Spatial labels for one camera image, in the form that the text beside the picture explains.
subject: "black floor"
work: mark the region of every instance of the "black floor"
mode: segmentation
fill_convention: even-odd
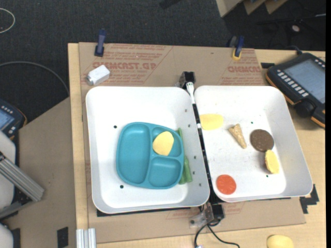
[[[325,51],[326,0],[289,0],[268,14],[264,5],[247,15],[238,4],[221,18],[215,0],[0,0],[0,99],[18,107],[29,121],[65,99],[68,94],[67,44],[96,42],[107,31],[106,43],[140,43],[224,47],[233,35],[244,47]],[[288,27],[296,20],[300,33]],[[257,25],[261,21],[274,21]],[[8,64],[8,62],[32,64]]]

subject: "blue plate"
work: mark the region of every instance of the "blue plate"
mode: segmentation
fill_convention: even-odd
[[[153,140],[164,131],[174,137],[168,156],[155,153],[152,147]],[[183,141],[176,131],[145,122],[133,122],[122,129],[117,144],[116,171],[126,183],[168,189],[178,184],[183,166]]]

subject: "white connector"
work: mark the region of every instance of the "white connector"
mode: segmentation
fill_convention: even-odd
[[[109,78],[110,71],[106,68],[105,65],[101,65],[98,68],[92,70],[88,73],[87,77],[85,78],[87,84],[92,85],[99,85],[105,80]]]

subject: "wooden table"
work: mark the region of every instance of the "wooden table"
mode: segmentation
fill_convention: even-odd
[[[295,56],[295,51],[256,50],[259,63],[281,63]],[[325,58],[325,52],[311,52]],[[84,140],[82,124],[82,102],[80,83],[79,45],[68,44],[70,100],[72,118],[72,142],[74,161],[74,185],[76,198],[77,229],[88,229],[86,177],[84,163]],[[266,247],[266,239],[273,234],[283,234],[292,238],[295,247],[326,247],[326,189],[325,189],[325,130],[309,120],[299,118],[294,110],[290,110],[295,129],[315,184],[319,202],[309,206],[306,224],[258,228],[238,231],[219,232],[218,236],[230,242],[236,242],[241,248]],[[163,237],[155,239],[123,241],[99,244],[98,247],[141,247],[141,248],[192,248],[194,235]],[[208,247],[234,247],[220,243],[211,233],[200,234],[198,244]]]

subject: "white tray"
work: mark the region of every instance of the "white tray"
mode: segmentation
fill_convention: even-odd
[[[193,207],[208,200],[209,185],[187,92],[178,87],[98,86],[87,93],[86,108],[92,198],[100,211]],[[160,190],[135,187],[120,179],[115,166],[117,140],[126,124],[137,121],[182,129],[192,182]]]
[[[204,144],[216,195],[226,202],[308,195],[312,180],[283,94],[271,86],[201,86],[194,93],[199,114],[215,113],[223,126],[203,130]],[[247,148],[243,149],[228,128],[239,123]],[[264,153],[250,143],[255,129],[268,131],[274,139],[272,151],[280,162],[280,173],[271,174]],[[228,174],[237,184],[231,195],[216,187],[219,175]]]

